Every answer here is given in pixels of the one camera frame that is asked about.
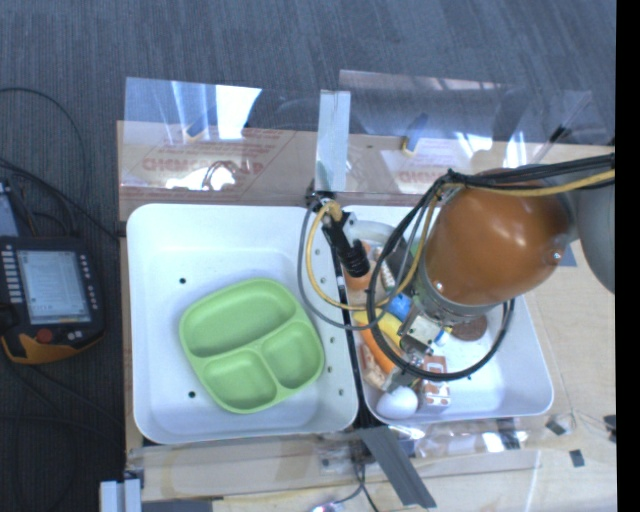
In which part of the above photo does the white egg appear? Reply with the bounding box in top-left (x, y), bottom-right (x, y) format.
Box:
top-left (375, 386), bottom-right (420, 421)

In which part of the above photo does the beige bread slice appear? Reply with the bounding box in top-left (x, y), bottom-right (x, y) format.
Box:
top-left (358, 343), bottom-right (390, 390)

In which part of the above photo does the brown round biscuit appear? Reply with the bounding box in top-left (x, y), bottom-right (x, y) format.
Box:
top-left (449, 314), bottom-right (489, 343)

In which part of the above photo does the orange round fruit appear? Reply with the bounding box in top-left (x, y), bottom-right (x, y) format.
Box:
top-left (343, 268), bottom-right (372, 292)

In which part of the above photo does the orange carrot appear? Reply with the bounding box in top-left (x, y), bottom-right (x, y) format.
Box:
top-left (355, 319), bottom-right (397, 375)

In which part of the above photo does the white plastic tray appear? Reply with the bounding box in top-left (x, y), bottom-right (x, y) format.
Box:
top-left (125, 202), bottom-right (361, 446)
top-left (338, 204), bottom-right (555, 422)

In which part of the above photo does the blue can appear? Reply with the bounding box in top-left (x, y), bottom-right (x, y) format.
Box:
top-left (385, 293), bottom-right (415, 322)

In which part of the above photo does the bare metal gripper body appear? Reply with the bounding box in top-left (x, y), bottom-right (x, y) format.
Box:
top-left (397, 310), bottom-right (449, 362)

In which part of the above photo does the green divided plate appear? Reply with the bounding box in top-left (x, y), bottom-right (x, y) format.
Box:
top-left (178, 277), bottom-right (327, 416)

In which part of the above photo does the brown cardboard board red print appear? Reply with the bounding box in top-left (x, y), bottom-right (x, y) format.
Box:
top-left (116, 119), bottom-right (617, 503)

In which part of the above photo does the black cylinder on white bracket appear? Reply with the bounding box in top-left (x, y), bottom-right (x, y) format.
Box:
top-left (321, 213), bottom-right (397, 279)

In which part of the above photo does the white and orange carton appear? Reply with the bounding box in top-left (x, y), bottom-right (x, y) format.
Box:
top-left (418, 355), bottom-right (452, 408)

